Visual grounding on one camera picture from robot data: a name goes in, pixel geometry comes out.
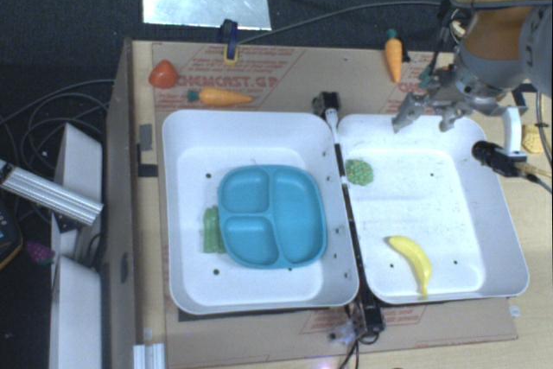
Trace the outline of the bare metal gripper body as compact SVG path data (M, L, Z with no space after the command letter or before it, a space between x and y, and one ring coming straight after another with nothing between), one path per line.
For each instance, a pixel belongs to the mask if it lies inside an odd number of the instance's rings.
M507 89L492 86L463 66L428 67L419 75L419 80L419 88L426 92L426 103L442 114L479 111L493 115L499 101L508 93Z

